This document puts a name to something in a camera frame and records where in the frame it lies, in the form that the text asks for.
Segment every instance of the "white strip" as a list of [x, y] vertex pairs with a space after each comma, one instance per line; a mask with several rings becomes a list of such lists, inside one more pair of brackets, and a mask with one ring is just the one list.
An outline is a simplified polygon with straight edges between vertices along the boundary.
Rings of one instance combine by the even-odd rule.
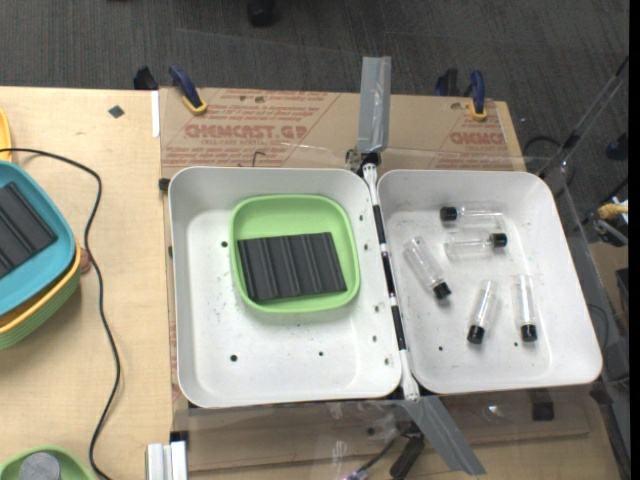
[[151, 91], [151, 126], [154, 137], [160, 137], [160, 92]]

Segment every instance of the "dark floor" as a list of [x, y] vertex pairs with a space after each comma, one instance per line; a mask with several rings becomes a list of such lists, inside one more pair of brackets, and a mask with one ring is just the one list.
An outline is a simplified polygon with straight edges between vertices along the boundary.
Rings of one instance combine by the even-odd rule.
[[[629, 53], [630, 0], [277, 0], [266, 28], [247, 1], [0, 0], [0, 85], [129, 89], [141, 65], [169, 84], [178, 63], [200, 86], [358, 92], [362, 57], [390, 55], [393, 93], [480, 69], [524, 147], [564, 141]], [[571, 159], [579, 216], [626, 179], [605, 149], [627, 129], [628, 83]]]

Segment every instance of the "green bowl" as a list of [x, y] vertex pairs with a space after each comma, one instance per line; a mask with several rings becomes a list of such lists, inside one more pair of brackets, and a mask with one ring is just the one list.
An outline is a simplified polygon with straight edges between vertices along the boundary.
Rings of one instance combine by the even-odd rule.
[[[308, 313], [348, 304], [360, 288], [360, 269], [349, 217], [335, 201], [317, 195], [282, 194], [246, 199], [233, 210], [229, 239], [231, 268], [244, 302], [269, 313]], [[336, 246], [346, 291], [256, 302], [249, 298], [242, 273], [238, 240], [330, 232]]]
[[19, 453], [0, 464], [0, 480], [20, 480], [20, 466], [27, 457], [34, 453], [46, 452], [53, 455], [60, 463], [62, 480], [96, 480], [93, 473], [72, 453], [59, 446], [37, 446]]

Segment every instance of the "chair caster wheel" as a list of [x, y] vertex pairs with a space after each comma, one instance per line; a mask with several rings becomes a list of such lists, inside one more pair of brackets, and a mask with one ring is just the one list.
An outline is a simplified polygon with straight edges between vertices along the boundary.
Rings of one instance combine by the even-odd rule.
[[264, 27], [273, 18], [273, 2], [271, 0], [251, 0], [247, 4], [249, 20], [254, 27]]

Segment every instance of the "table surface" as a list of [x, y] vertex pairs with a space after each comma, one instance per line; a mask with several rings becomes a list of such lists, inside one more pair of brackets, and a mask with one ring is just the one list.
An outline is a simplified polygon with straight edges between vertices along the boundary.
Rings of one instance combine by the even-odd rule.
[[[116, 105], [124, 111], [118, 118], [108, 112]], [[112, 478], [144, 478], [146, 446], [167, 443], [173, 420], [165, 224], [163, 195], [158, 190], [160, 142], [152, 136], [150, 94], [0, 87], [0, 107], [7, 114], [15, 147], [70, 157], [102, 177], [102, 202], [89, 242], [104, 277], [105, 315], [123, 373], [95, 458]], [[510, 122], [507, 127], [513, 129]], [[93, 178], [26, 153], [14, 154], [14, 161], [50, 195], [81, 238], [96, 195]], [[26, 448], [55, 444], [88, 464], [89, 442], [114, 374], [98, 311], [97, 276], [90, 271], [55, 317], [0, 351], [0, 462]], [[473, 441], [478, 443], [474, 451], [489, 477], [523, 477], [522, 468], [531, 472], [527, 478], [600, 479], [616, 471], [598, 405], [585, 396], [584, 389], [576, 391], [575, 399], [583, 411], [579, 423], [572, 425], [580, 430], [547, 439], [518, 439], [515, 444], [508, 442], [515, 437]], [[203, 438], [190, 446], [190, 454], [196, 454], [209, 443]], [[382, 463], [386, 471], [394, 456], [397, 453]], [[344, 467], [357, 467], [367, 459], [345, 459]], [[334, 478], [336, 464], [284, 464], [193, 476], [282, 478], [285, 473]], [[412, 475], [467, 477], [448, 473], [433, 451], [420, 458]], [[386, 477], [372, 473], [372, 478]]]

